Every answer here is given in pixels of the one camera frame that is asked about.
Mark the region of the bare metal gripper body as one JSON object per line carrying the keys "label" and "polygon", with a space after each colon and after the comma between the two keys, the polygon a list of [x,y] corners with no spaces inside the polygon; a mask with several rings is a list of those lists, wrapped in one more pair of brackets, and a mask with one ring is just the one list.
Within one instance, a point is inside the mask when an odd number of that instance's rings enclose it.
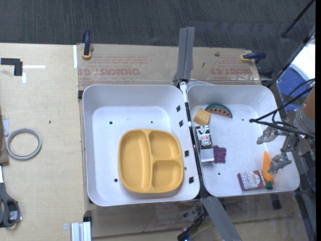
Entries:
{"label": "bare metal gripper body", "polygon": [[281,157],[287,157],[287,153],[293,152],[298,142],[298,134],[292,132],[280,131],[282,136],[285,136],[281,151]]}

